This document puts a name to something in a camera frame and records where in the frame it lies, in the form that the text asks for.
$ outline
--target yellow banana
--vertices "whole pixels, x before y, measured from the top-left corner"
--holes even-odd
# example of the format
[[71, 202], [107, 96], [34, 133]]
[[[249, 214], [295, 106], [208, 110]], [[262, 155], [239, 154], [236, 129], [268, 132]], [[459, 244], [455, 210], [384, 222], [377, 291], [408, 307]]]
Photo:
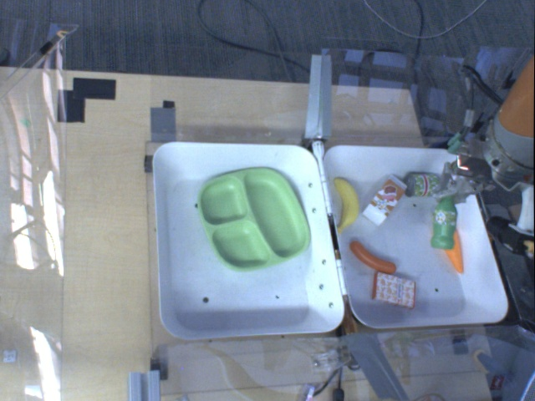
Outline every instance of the yellow banana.
[[354, 223], [359, 215], [359, 197], [353, 186], [344, 178], [335, 178], [334, 187], [342, 198], [342, 216], [337, 225], [338, 232]]

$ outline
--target wooden table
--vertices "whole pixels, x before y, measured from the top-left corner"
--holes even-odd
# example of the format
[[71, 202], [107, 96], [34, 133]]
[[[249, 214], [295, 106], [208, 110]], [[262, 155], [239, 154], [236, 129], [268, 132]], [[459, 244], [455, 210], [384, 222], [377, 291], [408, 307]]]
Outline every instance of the wooden table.
[[[60, 140], [66, 149], [63, 305], [35, 302], [47, 290], [61, 288], [58, 284], [48, 287], [46, 276], [37, 278], [39, 284], [32, 283], [13, 300], [15, 282], [28, 285], [27, 275], [17, 270], [3, 278], [10, 282], [2, 285], [0, 298], [3, 311], [10, 298], [15, 302], [11, 310], [22, 310], [20, 302], [25, 298], [33, 319], [40, 317], [46, 322], [47, 317], [63, 318], [64, 400], [121, 400], [127, 398], [128, 373], [147, 371], [153, 353], [150, 299], [157, 291], [150, 284], [150, 260], [156, 257], [150, 254], [150, 207], [144, 172], [150, 108], [161, 107], [164, 100], [175, 102], [178, 140], [297, 144], [303, 133], [308, 86], [64, 72], [63, 89], [71, 89], [75, 77], [114, 79], [116, 97], [86, 99], [85, 122], [60, 128]], [[344, 142], [345, 138], [360, 144], [421, 145], [407, 91], [333, 87], [333, 94], [334, 138], [330, 144]], [[26, 312], [13, 312], [18, 319], [24, 318], [21, 313]], [[266, 343], [273, 344], [273, 364], [288, 355], [275, 354], [277, 338]], [[203, 388], [206, 373], [219, 373], [227, 387], [230, 383], [243, 390], [221, 392], [223, 388], [219, 388], [211, 393], [190, 394], [190, 400], [294, 400], [302, 387], [297, 382], [281, 388], [255, 388], [254, 381], [231, 358], [217, 354], [204, 358], [196, 364], [198, 382], [193, 386]], [[219, 363], [218, 370], [208, 370], [206, 367], [214, 362]], [[7, 364], [0, 368], [0, 379], [9, 382], [5, 399], [18, 399], [18, 378], [23, 380]], [[451, 378], [456, 385], [450, 380], [450, 387], [459, 394], [463, 388], [479, 387], [479, 399], [488, 395], [481, 373], [468, 368], [466, 373]], [[357, 393], [358, 399], [375, 399], [361, 372], [344, 379], [348, 380], [344, 386], [353, 388], [346, 399], [357, 399]], [[426, 380], [414, 377], [415, 388], [419, 388], [418, 379], [420, 387], [425, 388]], [[174, 400], [177, 395], [164, 399]], [[323, 396], [321, 399], [330, 399], [330, 393]]]

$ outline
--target orange carrot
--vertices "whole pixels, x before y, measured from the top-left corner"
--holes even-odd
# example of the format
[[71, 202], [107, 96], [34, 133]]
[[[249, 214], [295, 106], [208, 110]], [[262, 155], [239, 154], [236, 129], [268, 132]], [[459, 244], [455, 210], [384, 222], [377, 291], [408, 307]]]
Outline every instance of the orange carrot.
[[464, 266], [462, 263], [462, 251], [461, 251], [461, 238], [459, 237], [459, 232], [455, 231], [453, 235], [454, 246], [450, 250], [444, 250], [453, 264], [453, 267], [459, 273], [464, 272]]

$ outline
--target hot dog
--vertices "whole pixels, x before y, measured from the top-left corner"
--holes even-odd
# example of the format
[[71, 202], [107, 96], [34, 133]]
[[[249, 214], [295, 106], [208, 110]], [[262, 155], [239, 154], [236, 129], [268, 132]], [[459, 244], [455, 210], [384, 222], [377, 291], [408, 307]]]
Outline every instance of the hot dog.
[[390, 261], [381, 260], [369, 252], [364, 246], [358, 242], [353, 241], [349, 244], [349, 249], [354, 255], [361, 260], [366, 266], [375, 269], [376, 271], [392, 274], [395, 272], [395, 264]]

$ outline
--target dark floor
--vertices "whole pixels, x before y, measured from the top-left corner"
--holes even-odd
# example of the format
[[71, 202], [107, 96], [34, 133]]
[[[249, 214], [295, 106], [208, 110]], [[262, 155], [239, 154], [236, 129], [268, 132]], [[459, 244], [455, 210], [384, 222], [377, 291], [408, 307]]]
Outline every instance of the dark floor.
[[[418, 0], [423, 34], [439, 33], [482, 0]], [[197, 17], [200, 0], [0, 0], [0, 43], [20, 63], [44, 42], [51, 24], [73, 23], [67, 67], [143, 74], [286, 80], [280, 58], [231, 47], [210, 37]], [[308, 65], [323, 48], [393, 49], [418, 45], [382, 23], [363, 0], [251, 0], [276, 28], [284, 55]], [[396, 27], [418, 34], [412, 0], [369, 0]], [[535, 0], [489, 0], [473, 17], [439, 38], [421, 40], [421, 55], [462, 57], [474, 47], [533, 49]], [[276, 52], [261, 15], [241, 0], [209, 0], [206, 23], [226, 38]], [[289, 64], [293, 80], [308, 74]]]

